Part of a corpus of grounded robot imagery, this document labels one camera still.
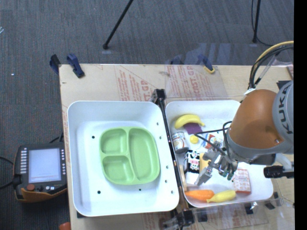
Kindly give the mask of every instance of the can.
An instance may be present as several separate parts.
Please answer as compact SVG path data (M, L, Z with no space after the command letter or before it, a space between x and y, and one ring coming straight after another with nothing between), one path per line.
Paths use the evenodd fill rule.
M176 132L171 135L175 153L186 152L189 148L187 146L187 141L184 132Z

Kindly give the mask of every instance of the blue clamp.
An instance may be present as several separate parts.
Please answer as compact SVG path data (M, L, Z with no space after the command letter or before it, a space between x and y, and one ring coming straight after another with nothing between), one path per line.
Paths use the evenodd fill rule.
M203 63L205 65L203 68L207 72L209 72L210 74L215 72L215 69L213 68L211 62L209 61L209 59L206 56L199 54L197 56L197 58L198 58L197 65L200 64L200 63Z
M61 64L57 55L53 55L50 58L49 62L51 68L55 71L56 74L59 74L59 65Z
M78 78L84 76L84 72L81 69L78 58L74 54L69 54L67 56L68 63L74 67L72 70Z

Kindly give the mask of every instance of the gray carpet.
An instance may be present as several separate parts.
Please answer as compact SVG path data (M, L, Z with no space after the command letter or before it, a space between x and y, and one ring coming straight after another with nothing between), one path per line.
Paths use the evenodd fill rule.
M59 77L49 66L74 53L80 63L252 65L269 47L294 39L294 0L134 0L109 48L108 38L129 0L0 0L0 156L14 160L22 144L48 143L62 132ZM293 52L280 55L293 62ZM0 184L12 165L0 160ZM1 190L0 229L58 229L69 221L68 197L21 204Z

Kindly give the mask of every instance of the yellow cable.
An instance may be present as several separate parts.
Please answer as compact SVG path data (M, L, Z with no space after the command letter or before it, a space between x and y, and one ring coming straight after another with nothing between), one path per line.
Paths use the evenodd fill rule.
M273 45L272 47L268 48L266 51L264 51L259 57L258 59L256 60L256 62L261 59L264 55L266 55L268 52L272 51L273 49L279 47L279 46L282 46L282 45L287 45L287 44L294 44L294 41L286 41L286 42L282 42L282 43L279 43L279 44L275 44Z

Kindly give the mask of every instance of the black cable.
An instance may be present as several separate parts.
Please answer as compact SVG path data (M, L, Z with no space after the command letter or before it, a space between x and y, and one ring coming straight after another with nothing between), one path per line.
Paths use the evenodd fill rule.
M230 124L232 121L228 121L226 123L223 124L223 136L224 136L224 141L225 141L225 147L226 147L226 151L227 151L227 155L229 156L229 146L228 146L228 140L227 140L227 136L226 136L226 129L225 126ZM231 166L232 171L234 171L234 166L232 165L232 163L229 163L228 167Z
M273 55L277 56L282 51L287 50L287 49L294 49L294 46L281 46L280 48L277 48L275 50L272 50L271 52L268 52L266 55L264 55L263 57L261 57L255 62L255 64L252 66L251 71L250 71L248 89L255 88L254 80L255 80L256 72L259 69L259 67L262 65L262 63L268 58L272 57Z
M11 160L9 160L9 159L7 159L7 158L5 158L5 157L3 157L3 156L0 156L0 159L3 159L3 160L5 160L5 161L7 161L7 162L9 162L9 163L11 163L11 164L14 165L14 163L13 163ZM11 185L12 183L13 183L13 180L10 181L10 182L8 182L8 183L6 183L6 184L0 185L0 189L3 189L3 188L5 188L5 187L8 187L8 186Z
M58 140L58 142L62 142L64 138L64 134L62 132L62 134L56 138L54 138L52 141L50 141L49 143L55 142L56 140Z
M213 143L208 141L206 138L204 138L202 136L199 136L199 134L213 133L213 132L218 132L218 131L223 131L223 128L216 129L216 130L209 130L209 131L198 132L198 133L195 133L194 135L197 136L198 138L206 141L207 143L209 143L211 146L213 146L215 149L217 149L223 156L225 156L226 154L218 146L214 145Z
M252 27L253 27L253 32L255 32L254 20L253 20L253 6L254 6L254 0L251 1L251 24L252 24ZM266 44L266 43L260 41L257 36L256 36L256 39L257 39L258 42L260 42L261 44L263 44L265 46L273 46L273 45Z

